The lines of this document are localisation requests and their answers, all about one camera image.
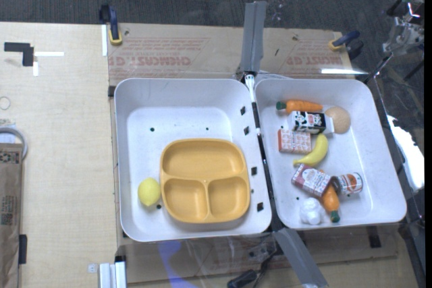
brown paper bag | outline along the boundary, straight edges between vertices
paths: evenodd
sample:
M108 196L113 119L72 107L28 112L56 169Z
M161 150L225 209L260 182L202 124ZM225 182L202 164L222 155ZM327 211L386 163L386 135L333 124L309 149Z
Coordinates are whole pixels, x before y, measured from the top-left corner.
M22 144L0 143L0 287L18 286Z

wooden table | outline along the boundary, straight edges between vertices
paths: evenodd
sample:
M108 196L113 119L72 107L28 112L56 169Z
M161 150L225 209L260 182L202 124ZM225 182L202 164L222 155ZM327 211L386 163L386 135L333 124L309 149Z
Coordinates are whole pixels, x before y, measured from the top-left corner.
M28 141L21 224L28 251L27 263L20 267L20 287L97 287L93 269L112 263L117 251L109 74L101 29L0 23L2 45L27 42L38 52L64 52L63 57L38 57L35 77L31 67L22 66L21 53L0 51L0 96L11 101L7 110L0 110L0 119L15 121ZM224 28L218 30L223 34ZM404 242L397 234L394 241L395 256L320 269L331 287L353 282L357 287L413 287ZM228 280L215 277L212 286ZM208 287L200 279L189 281ZM260 286L282 281L300 286L291 268L271 270ZM171 287L164 282L137 286Z

orange carrot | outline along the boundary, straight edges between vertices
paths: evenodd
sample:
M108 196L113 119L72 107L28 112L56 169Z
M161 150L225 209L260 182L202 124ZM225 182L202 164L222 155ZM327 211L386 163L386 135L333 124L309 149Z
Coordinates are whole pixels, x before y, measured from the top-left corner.
M286 103L278 102L276 104L276 109L285 109L288 114L292 111L319 112L323 109L323 105L305 100L288 100Z
M331 222L339 222L340 217L337 212L339 210L339 198L332 185L329 185L329 187L324 191L323 196L321 197L321 203L324 209L327 212L330 212Z

yellow banana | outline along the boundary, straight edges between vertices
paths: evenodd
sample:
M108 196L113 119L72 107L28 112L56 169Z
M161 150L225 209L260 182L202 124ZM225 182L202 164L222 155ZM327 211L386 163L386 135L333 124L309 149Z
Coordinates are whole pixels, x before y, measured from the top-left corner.
M294 165L304 163L310 167L315 167L324 159L328 149L329 142L327 141L327 137L325 134L318 134L315 146L313 147L312 151L304 155L301 159L293 160L292 162Z

yellow lemon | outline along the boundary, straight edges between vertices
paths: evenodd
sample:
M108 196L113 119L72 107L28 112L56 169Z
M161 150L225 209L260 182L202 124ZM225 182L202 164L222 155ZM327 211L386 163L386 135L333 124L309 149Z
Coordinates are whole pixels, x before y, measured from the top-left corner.
M138 186L138 198L145 206L150 206L161 197L161 186L152 177L141 181Z

